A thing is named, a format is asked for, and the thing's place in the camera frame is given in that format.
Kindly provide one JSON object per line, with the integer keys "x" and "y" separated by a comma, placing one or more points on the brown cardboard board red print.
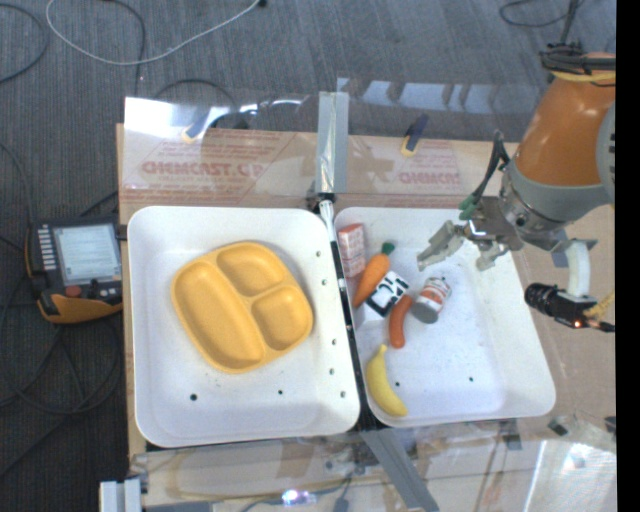
{"x": 210, "y": 170}

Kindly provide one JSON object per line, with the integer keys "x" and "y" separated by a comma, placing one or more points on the red and white carton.
{"x": 351, "y": 245}

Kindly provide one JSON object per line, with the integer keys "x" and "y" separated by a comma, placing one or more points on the yellow divided plate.
{"x": 220, "y": 310}

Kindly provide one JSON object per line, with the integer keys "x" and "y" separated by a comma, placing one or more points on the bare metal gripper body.
{"x": 500, "y": 225}

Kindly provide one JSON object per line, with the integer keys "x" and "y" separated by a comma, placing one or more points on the orange sausage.
{"x": 398, "y": 322}

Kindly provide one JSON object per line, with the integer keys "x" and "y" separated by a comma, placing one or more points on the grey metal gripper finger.
{"x": 491, "y": 256}
{"x": 440, "y": 247}

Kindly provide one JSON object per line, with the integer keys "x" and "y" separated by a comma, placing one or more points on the black cylinder on white bracket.
{"x": 555, "y": 301}

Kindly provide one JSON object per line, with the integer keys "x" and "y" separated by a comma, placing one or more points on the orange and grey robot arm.
{"x": 565, "y": 135}

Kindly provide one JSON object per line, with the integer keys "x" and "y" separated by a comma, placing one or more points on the red and white can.
{"x": 434, "y": 297}

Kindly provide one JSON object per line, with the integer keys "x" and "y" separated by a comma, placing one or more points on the orange carrot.
{"x": 372, "y": 275}

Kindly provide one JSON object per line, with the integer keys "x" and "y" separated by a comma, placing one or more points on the yellow banana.
{"x": 382, "y": 385}

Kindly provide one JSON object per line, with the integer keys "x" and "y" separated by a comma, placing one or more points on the white plastic tray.
{"x": 465, "y": 360}
{"x": 240, "y": 410}

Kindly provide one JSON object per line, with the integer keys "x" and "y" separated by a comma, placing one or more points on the black and white carton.
{"x": 387, "y": 295}

